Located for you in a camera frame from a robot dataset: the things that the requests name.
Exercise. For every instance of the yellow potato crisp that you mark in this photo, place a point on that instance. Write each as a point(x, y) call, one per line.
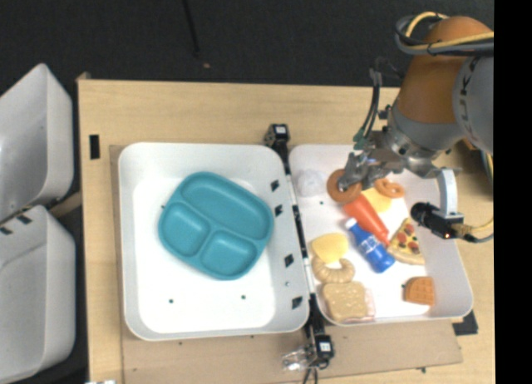
point(328, 246)

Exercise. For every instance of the pizza slice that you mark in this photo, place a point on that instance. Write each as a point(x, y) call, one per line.
point(407, 245)

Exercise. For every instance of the pink clear packet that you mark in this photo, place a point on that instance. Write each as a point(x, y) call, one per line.
point(371, 305)

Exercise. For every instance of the tan croissant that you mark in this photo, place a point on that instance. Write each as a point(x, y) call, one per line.
point(332, 274)

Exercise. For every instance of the brown doughnut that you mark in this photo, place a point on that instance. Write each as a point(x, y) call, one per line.
point(332, 191)

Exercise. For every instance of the blue bottle with white cap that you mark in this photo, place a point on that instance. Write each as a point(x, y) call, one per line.
point(374, 251)

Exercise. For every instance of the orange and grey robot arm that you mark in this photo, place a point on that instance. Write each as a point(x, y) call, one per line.
point(436, 87)

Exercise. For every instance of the orange waffle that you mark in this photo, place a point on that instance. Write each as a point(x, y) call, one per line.
point(420, 291)

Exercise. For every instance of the thin black and white rod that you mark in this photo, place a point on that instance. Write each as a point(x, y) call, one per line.
point(297, 216)

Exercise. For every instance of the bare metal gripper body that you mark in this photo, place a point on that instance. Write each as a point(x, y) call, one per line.
point(401, 157)

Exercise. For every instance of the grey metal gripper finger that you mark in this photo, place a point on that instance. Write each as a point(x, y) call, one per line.
point(352, 172)
point(374, 176)

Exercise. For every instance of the blue divided plate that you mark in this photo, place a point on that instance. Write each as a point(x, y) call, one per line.
point(216, 224)

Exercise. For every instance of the tan bread slice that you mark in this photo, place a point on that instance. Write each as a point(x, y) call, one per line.
point(343, 301)

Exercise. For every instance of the black cylinder on white bracket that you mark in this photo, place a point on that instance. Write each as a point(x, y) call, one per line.
point(436, 218)

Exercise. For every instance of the yellow cheese wedge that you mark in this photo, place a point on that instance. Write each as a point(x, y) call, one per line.
point(379, 201)

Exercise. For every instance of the clear plastic lump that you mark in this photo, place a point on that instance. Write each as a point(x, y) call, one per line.
point(309, 183)

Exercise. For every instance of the orange pretzel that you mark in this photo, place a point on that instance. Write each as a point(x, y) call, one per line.
point(392, 191)

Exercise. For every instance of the white plastic tray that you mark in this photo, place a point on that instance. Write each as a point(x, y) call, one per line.
point(444, 274)
point(199, 303)

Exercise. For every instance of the orange bottle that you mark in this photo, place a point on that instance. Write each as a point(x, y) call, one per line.
point(365, 218)

